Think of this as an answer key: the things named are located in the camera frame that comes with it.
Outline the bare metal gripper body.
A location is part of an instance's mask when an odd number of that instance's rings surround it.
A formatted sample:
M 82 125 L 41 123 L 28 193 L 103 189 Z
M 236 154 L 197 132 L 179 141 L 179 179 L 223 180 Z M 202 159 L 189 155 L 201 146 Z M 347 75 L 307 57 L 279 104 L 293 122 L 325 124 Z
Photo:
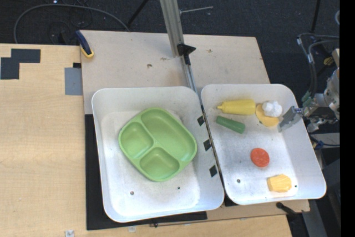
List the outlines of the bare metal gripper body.
M 334 123 L 339 120 L 339 68 L 327 79 L 327 85 L 323 93 L 308 93 L 303 97 L 305 116 L 315 122 Z

